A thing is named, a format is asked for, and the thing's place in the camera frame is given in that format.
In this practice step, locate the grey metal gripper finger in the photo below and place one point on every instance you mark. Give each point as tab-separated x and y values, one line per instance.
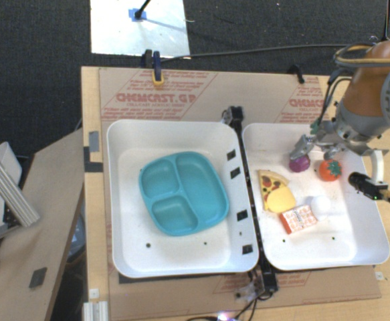
333	152
302	147

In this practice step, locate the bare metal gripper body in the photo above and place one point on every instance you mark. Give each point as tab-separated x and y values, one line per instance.
330	134

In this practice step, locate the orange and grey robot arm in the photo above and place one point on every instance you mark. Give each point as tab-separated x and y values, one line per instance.
365	89

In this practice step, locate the purple toy vegetable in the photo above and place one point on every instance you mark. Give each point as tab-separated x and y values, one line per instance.
299	166

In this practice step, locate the orange toy tomato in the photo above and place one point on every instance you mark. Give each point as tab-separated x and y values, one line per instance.
330	170

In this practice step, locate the toy pizza slice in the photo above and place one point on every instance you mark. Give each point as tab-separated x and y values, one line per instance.
269	181

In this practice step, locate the white round toy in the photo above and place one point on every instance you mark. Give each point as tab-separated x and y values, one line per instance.
321	206

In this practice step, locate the orange and white carton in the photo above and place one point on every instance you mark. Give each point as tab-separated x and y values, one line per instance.
298	219

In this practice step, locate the thin black rod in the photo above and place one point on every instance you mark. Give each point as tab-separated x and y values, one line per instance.
252	199

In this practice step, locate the white plastic tray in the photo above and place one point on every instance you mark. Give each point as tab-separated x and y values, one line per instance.
315	249
131	196

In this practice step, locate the blue divided plate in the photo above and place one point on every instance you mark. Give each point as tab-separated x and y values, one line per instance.
194	176

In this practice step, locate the brown cardboard board red print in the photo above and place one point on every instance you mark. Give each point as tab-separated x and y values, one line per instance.
194	99

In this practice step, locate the black cylinder on white bracket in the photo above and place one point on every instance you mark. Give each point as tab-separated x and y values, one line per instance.
365	183

